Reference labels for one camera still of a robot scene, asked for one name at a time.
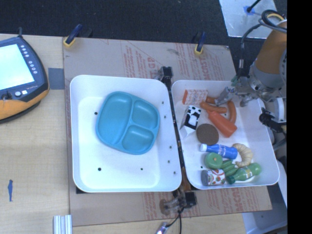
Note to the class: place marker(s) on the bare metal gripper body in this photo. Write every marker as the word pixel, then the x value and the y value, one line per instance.
pixel 246 88

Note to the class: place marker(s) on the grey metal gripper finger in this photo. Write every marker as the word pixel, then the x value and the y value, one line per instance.
pixel 225 96
pixel 246 102

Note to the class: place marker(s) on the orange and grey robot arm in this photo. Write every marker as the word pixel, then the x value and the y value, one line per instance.
pixel 271 50

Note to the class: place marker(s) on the short orange sausage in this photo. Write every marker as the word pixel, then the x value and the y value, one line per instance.
pixel 210 99

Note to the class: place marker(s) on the curved orange sausage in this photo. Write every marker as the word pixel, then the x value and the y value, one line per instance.
pixel 233 111

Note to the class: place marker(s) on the straight orange sausage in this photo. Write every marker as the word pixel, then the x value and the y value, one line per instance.
pixel 214 108

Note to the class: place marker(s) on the orange and white carton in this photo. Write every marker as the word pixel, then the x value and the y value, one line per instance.
pixel 195 96

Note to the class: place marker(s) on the white plastic tray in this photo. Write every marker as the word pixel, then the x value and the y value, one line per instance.
pixel 117 172
pixel 253 135

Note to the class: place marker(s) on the brown round biscuit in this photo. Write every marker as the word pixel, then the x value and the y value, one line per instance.
pixel 207 133

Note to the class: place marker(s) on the black and white milk carton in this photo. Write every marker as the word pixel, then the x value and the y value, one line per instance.
pixel 191 119

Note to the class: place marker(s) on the beige croissant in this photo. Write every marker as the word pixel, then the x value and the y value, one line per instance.
pixel 246 153

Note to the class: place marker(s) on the blue bottle white cap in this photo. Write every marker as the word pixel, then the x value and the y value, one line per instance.
pixel 221 150

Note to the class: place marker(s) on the thin black and white rod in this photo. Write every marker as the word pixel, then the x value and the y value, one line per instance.
pixel 176 128

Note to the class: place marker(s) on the green can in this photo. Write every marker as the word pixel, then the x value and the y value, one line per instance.
pixel 212 160

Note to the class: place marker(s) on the green pea pod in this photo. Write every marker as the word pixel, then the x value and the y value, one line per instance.
pixel 229 167

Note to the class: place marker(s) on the green bottle yellow label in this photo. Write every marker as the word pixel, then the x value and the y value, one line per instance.
pixel 246 173

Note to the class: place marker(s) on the grey can red print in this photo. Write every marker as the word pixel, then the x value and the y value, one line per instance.
pixel 213 177

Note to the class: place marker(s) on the blue divided plate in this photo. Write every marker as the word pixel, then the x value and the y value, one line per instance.
pixel 114 121

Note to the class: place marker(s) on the brown cardboard board red print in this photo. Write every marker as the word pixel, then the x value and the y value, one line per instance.
pixel 102 57

